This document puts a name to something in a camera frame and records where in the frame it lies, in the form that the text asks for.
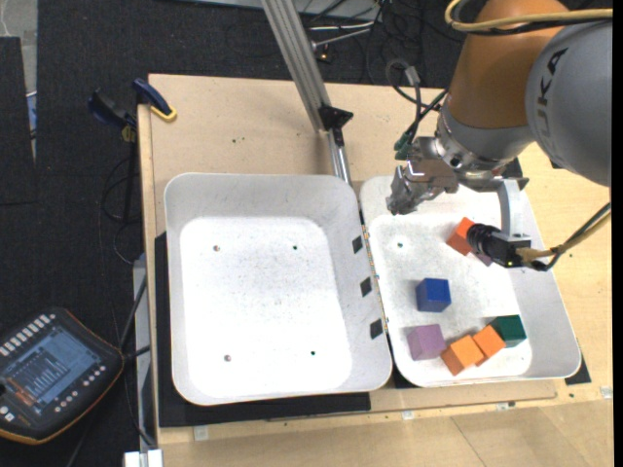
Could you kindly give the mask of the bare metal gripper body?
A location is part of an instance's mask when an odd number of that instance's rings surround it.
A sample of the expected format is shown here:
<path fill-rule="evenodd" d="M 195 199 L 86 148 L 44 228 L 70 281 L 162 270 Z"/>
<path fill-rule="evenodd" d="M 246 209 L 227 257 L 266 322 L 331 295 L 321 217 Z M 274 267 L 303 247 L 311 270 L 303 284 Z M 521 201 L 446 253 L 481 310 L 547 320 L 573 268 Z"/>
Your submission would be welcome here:
<path fill-rule="evenodd" d="M 397 153 L 404 161 L 397 168 L 397 193 L 402 198 L 436 198 L 458 191 L 455 171 L 442 158 L 440 141 L 435 137 L 417 137 Z"/>

